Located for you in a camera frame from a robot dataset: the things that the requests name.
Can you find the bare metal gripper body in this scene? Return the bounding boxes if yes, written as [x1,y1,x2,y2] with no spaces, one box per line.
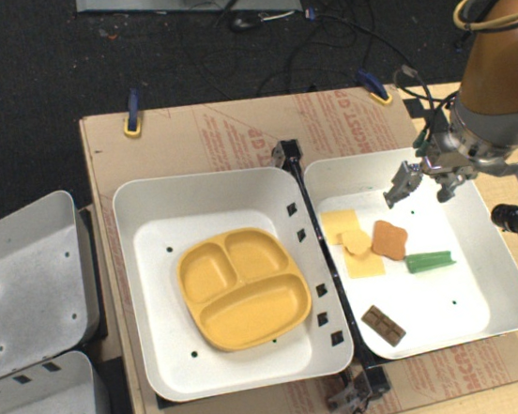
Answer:
[416,123,512,187]

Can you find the orange bread slice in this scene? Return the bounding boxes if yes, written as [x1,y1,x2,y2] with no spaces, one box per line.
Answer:
[367,216,413,266]

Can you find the green celery stick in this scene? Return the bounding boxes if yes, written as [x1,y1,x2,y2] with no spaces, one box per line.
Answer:
[404,248,458,276]

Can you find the yellow cheese slice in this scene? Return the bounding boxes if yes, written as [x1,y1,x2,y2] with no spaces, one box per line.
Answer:
[343,244,388,282]
[319,207,364,248]

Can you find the thin black rod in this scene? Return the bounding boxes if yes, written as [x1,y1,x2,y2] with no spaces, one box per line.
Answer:
[283,153,381,383]

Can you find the white plastic tray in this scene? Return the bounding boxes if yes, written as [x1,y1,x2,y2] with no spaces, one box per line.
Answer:
[109,153,360,408]
[300,132,518,370]

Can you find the brown chocolate bar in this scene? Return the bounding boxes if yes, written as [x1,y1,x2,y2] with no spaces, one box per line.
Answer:
[359,299,410,352]

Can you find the yellow divided plate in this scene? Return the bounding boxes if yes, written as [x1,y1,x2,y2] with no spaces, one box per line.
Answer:
[170,220,319,360]

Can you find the brown cardboard board red print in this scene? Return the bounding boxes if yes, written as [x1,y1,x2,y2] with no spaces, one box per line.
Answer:
[78,62,518,414]

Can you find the black block with thin wires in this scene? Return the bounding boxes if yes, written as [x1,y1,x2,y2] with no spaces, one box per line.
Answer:
[322,363,394,414]
[270,137,305,172]

